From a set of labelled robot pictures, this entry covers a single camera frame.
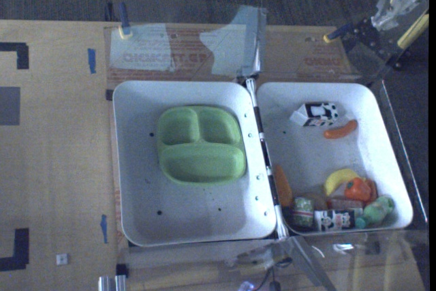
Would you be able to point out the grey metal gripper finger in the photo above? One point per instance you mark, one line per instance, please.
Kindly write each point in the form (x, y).
(403, 8)
(382, 15)

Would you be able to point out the brown cardboard board red print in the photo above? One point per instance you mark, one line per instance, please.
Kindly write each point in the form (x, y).
(289, 54)

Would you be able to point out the large cow print carton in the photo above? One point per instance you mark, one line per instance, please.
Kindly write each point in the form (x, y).
(318, 114)

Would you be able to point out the orange sausage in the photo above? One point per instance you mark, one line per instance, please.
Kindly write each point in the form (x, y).
(340, 131)

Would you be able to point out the white plastic tray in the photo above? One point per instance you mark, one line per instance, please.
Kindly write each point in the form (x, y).
(190, 214)
(306, 156)

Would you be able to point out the yellow banana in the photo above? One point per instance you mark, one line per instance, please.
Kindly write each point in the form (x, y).
(337, 179)

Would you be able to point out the orange bell pepper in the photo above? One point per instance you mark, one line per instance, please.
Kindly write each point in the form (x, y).
(357, 190)

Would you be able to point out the red packet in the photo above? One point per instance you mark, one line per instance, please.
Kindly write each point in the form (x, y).
(344, 203)

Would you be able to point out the green grapes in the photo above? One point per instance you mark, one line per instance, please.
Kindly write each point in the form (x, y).
(376, 211)

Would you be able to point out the orange carrot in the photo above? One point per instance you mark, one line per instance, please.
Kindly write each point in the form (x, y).
(283, 185)

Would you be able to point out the small teal round object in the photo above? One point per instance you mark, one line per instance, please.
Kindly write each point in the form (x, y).
(360, 223)

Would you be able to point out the small cow print carton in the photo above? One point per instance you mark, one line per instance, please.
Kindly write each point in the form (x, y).
(335, 219)

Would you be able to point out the green can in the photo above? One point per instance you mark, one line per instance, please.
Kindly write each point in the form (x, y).
(303, 213)

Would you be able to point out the green divided plate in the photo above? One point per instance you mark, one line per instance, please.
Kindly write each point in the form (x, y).
(201, 160)

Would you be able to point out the black cylinder on white bracket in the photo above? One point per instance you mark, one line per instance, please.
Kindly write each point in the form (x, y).
(374, 44)

